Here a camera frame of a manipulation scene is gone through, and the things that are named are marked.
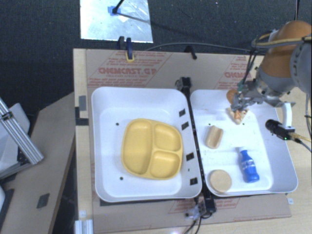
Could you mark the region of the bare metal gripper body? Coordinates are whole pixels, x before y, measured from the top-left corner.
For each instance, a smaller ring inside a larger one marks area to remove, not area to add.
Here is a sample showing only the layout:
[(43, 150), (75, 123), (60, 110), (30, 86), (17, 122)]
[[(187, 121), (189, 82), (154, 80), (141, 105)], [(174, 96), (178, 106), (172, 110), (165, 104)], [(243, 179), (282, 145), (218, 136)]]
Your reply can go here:
[(261, 80), (245, 81), (239, 85), (239, 106), (250, 106), (255, 103), (261, 104), (270, 100), (270, 88)]

